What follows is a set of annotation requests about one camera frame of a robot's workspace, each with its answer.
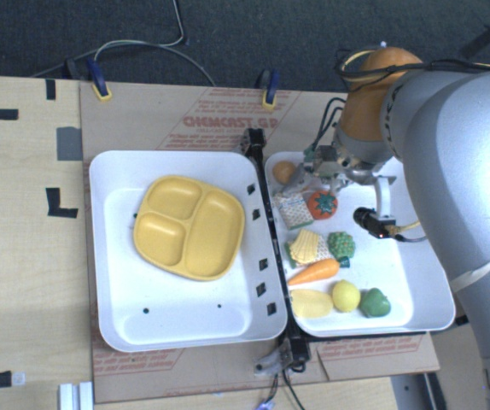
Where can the thin black rod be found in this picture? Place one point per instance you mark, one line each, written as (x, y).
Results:
(277, 246)

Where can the brown cardboard board red print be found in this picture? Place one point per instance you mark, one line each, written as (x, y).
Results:
(211, 118)

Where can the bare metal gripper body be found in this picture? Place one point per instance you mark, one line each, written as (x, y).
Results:
(329, 162)

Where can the black cylinder on white bracket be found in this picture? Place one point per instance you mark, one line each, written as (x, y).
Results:
(373, 221)

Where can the green toy broccoli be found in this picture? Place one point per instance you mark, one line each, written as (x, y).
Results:
(341, 244)

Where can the yellow toy corn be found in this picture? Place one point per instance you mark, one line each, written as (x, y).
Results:
(307, 248)

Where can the yellow toy lemon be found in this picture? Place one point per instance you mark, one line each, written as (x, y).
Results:
(346, 296)

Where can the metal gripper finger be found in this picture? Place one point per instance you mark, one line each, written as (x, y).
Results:
(301, 180)
(338, 186)

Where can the orange toy carrot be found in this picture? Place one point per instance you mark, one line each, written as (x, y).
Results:
(315, 271)

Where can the white patterned packet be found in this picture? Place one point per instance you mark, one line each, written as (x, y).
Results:
(294, 211)

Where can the red toy tomato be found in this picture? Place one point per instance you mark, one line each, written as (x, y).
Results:
(322, 205)

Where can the green toy pepper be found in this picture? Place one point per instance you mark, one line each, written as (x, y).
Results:
(374, 303)

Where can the white plastic tray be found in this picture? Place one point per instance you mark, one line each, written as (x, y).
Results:
(185, 314)
(381, 271)

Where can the yellow divided plate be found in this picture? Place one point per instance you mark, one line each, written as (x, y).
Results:
(189, 226)

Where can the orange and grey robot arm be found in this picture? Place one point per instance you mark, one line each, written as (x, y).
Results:
(437, 143)

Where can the yellow toy potato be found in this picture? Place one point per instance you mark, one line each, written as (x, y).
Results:
(311, 303)

